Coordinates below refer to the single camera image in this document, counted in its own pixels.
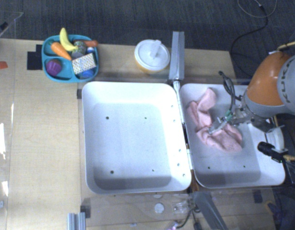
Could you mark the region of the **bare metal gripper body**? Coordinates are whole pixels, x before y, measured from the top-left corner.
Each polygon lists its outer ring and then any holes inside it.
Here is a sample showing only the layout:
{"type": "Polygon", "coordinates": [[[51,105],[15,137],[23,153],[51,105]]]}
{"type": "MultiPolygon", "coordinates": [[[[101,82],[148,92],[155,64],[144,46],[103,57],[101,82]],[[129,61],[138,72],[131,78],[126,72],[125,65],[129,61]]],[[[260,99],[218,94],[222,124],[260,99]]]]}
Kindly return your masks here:
{"type": "Polygon", "coordinates": [[[232,126],[249,124],[255,121],[255,115],[247,107],[229,109],[224,116],[224,123],[232,126]]]}

